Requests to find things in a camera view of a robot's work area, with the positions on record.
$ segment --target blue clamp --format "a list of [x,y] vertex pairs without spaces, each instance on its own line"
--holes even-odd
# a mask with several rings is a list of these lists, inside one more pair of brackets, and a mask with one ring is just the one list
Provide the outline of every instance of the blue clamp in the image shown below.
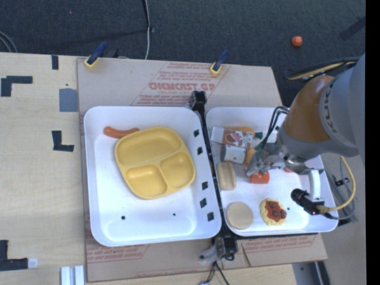
[[106,48],[108,47],[108,43],[103,41],[96,49],[95,51],[92,53],[91,56],[89,56],[85,61],[84,61],[84,65],[87,67],[87,68],[92,68],[95,66],[95,64],[97,64],[97,62],[99,61],[99,57],[101,57],[101,55],[104,53],[104,51],[106,50]]
[[216,76],[219,74],[221,70],[221,64],[226,60],[227,55],[228,55],[228,50],[224,50],[223,53],[220,55],[219,59],[211,65],[210,73],[213,76]]

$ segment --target black floor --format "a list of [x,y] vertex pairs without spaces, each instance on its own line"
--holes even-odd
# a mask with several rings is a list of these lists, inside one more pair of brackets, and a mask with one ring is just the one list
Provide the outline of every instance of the black floor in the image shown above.
[[[366,0],[147,0],[148,59],[272,67],[290,106],[301,84],[283,77],[366,50]],[[21,53],[87,56],[102,42],[121,56],[144,59],[143,0],[0,0],[0,31]],[[290,43],[303,37],[301,47]],[[7,48],[0,42],[0,50]]]

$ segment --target wooden table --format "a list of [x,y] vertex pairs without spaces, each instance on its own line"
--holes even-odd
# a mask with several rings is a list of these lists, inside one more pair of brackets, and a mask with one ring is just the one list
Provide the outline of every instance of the wooden table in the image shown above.
[[[61,267],[86,264],[78,112],[59,111],[59,90],[77,89],[77,58],[0,53],[0,77],[32,76],[0,97],[0,240],[8,258],[38,267],[0,272],[0,284],[59,284]],[[52,131],[73,152],[53,151]],[[291,264],[224,272],[230,284],[296,284]],[[149,278],[150,284],[199,284],[208,273]],[[211,284],[224,284],[216,273]],[[98,284],[146,284],[144,278]]]

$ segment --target yellow wire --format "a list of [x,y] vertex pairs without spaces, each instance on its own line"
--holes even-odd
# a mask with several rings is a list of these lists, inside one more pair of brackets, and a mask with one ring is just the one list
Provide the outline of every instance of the yellow wire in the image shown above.
[[347,205],[349,205],[352,202],[352,200],[353,200],[353,198],[355,196],[355,192],[356,192],[355,178],[354,178],[354,176],[352,174],[352,171],[351,171],[349,165],[347,164],[345,158],[343,156],[341,156],[340,159],[343,162],[344,167],[346,167],[347,172],[349,173],[350,178],[351,178],[351,182],[352,182],[352,192],[351,192],[351,195],[350,195],[350,197],[348,198],[348,200],[346,202],[344,202],[343,204],[341,204],[339,206],[336,206],[336,207],[326,207],[326,206],[323,206],[323,205],[317,206],[317,209],[321,213],[327,213],[327,212],[331,212],[331,211],[334,211],[334,210],[340,210],[340,209],[346,207]]

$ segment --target robotic hand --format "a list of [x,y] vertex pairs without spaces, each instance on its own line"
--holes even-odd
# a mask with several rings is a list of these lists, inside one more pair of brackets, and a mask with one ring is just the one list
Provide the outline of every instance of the robotic hand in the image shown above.
[[[276,141],[268,143],[281,113],[287,115]],[[276,108],[268,134],[256,150],[246,168],[248,176],[286,167],[299,175],[309,175],[314,182],[317,170],[308,168],[305,162],[322,153],[345,157],[360,154],[365,167],[365,54],[353,68],[335,78],[320,75],[310,80],[290,109]],[[306,209],[307,204],[302,206],[315,214],[318,192],[305,195],[305,191],[296,190],[292,192],[293,200],[300,204],[307,196],[313,202],[311,209]]]

